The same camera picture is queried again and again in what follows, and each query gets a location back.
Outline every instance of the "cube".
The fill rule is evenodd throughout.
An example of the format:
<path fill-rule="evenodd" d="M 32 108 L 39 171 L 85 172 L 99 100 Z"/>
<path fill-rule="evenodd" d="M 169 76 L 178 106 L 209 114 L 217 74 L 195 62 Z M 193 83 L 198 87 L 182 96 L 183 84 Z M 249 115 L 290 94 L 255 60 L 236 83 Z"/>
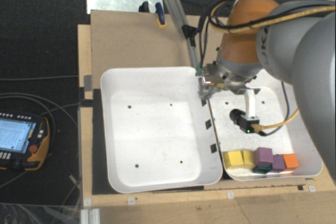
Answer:
<path fill-rule="evenodd" d="M 273 155 L 273 163 L 272 163 L 272 170 L 273 173 L 279 173 L 285 170 L 285 161 L 283 159 L 283 155 Z"/>
<path fill-rule="evenodd" d="M 226 169 L 241 168 L 244 165 L 243 156 L 240 151 L 230 151 L 224 154 Z"/>
<path fill-rule="evenodd" d="M 255 166 L 268 167 L 273 163 L 273 151 L 271 148 L 259 147 L 253 152 Z"/>
<path fill-rule="evenodd" d="M 243 150 L 243 160 L 244 165 L 242 168 L 253 169 L 255 167 L 253 162 L 253 151 Z"/>
<path fill-rule="evenodd" d="M 271 170 L 272 170 L 272 165 L 270 165 L 270 166 L 256 166 L 252 169 L 252 172 L 256 173 L 256 174 L 267 174 Z"/>
<path fill-rule="evenodd" d="M 284 156 L 283 160 L 285 161 L 285 166 L 286 166 L 286 169 L 283 170 L 284 172 L 293 171 L 299 167 L 299 162 L 298 162 L 298 159 L 296 158 L 295 153 L 283 154 L 283 156 Z"/>

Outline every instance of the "emergency stop button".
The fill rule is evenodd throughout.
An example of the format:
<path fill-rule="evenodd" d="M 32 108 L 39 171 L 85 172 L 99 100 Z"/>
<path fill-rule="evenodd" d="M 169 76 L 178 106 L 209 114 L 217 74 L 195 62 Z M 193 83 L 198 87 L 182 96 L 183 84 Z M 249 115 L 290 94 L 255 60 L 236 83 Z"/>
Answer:
<path fill-rule="evenodd" d="M 38 151 L 38 147 L 37 145 L 31 145 L 28 150 L 30 153 L 34 154 Z"/>

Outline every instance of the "green block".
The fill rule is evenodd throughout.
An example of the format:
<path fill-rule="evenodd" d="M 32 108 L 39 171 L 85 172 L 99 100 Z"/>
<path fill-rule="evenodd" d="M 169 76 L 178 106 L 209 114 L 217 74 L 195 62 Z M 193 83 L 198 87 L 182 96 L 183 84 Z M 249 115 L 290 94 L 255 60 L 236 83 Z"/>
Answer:
<path fill-rule="evenodd" d="M 264 166 L 256 166 L 252 169 L 253 173 L 256 174 L 267 174 L 269 171 L 272 170 L 272 165 L 264 167 Z"/>

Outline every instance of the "black carpet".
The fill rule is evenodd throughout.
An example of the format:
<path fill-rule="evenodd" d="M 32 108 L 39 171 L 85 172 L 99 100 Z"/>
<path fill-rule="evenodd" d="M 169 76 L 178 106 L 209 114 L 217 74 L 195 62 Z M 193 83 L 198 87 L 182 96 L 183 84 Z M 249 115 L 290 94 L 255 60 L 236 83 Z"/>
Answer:
<path fill-rule="evenodd" d="M 215 0 L 182 0 L 182 3 L 187 14 L 200 14 L 212 1 Z M 86 0 L 0 0 L 0 78 L 77 75 L 77 25 L 87 23 Z M 77 78 L 0 81 L 0 94 L 6 92 L 36 94 L 60 105 L 79 102 Z M 0 107 L 44 112 L 39 105 L 23 99 L 0 99 Z M 67 111 L 77 118 L 75 106 Z M 41 170 L 1 187 L 0 202 L 43 205 L 76 202 L 77 189 L 67 196 L 74 186 L 69 176 L 79 179 L 77 128 L 63 112 L 57 111 L 54 116 L 57 136 L 50 149 L 51 156 Z M 17 175 L 0 171 L 0 186 Z"/>

